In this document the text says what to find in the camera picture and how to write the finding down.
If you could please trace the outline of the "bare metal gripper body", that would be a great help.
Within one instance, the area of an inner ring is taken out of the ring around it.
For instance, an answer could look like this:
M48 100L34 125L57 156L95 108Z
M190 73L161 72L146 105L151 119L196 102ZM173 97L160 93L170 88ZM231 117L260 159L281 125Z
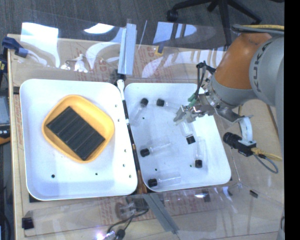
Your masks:
M204 115L237 116L233 109L238 106L238 96L230 92L206 90L204 93L195 91L187 100L188 111L203 112Z

